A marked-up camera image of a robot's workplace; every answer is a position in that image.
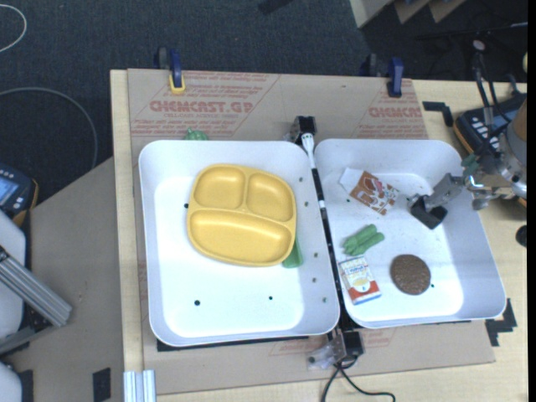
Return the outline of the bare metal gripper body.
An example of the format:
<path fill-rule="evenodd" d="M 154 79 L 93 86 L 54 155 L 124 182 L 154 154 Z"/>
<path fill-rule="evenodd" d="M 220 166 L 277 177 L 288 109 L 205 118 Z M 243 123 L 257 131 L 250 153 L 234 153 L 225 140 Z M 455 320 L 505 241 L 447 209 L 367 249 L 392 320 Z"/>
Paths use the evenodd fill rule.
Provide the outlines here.
<path fill-rule="evenodd" d="M 464 159 L 464 186 L 474 202 L 490 202 L 496 198 L 527 199 L 526 174 L 509 167 L 499 159 Z"/>

